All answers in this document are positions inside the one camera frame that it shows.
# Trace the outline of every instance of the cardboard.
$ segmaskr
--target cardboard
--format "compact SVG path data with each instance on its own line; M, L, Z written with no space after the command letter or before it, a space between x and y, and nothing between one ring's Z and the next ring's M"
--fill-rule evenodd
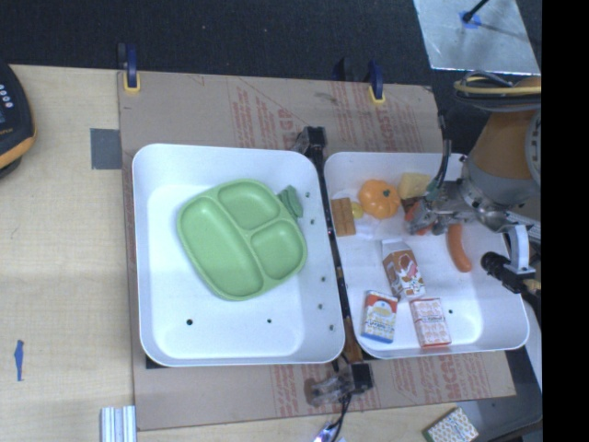
M139 340L131 164L152 143L290 149L305 126L323 126L326 156L339 151L440 152L427 87L385 85L386 102L358 82L141 73L125 92L118 74L123 196L131 307L133 385L139 431L338 413L314 407L305 388L331 364L163 368ZM373 360L375 387L350 411L514 395L504 352Z

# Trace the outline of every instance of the light wood surface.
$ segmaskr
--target light wood surface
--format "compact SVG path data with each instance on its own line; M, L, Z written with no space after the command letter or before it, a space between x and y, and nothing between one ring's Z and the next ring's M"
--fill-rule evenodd
M133 404L121 171L92 169L90 158L90 130L119 127L116 71L13 69L39 137L0 180L0 439L94 442L102 407ZM349 413L341 436L421 442L421 430L453 407ZM326 422L309 416L137 439L311 441Z

